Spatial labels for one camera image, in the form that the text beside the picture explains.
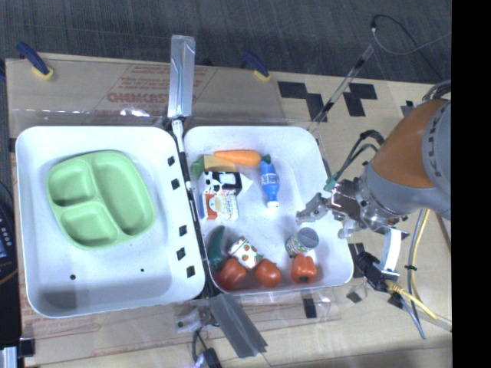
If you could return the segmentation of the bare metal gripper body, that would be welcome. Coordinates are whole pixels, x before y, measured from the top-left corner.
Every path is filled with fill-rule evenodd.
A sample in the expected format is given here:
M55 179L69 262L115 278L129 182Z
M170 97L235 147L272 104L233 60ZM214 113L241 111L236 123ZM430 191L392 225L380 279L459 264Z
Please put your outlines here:
M407 215L387 209L377 201L363 179L343 179L331 191L328 207L333 216L341 221L341 233L355 233L369 229L387 233Z

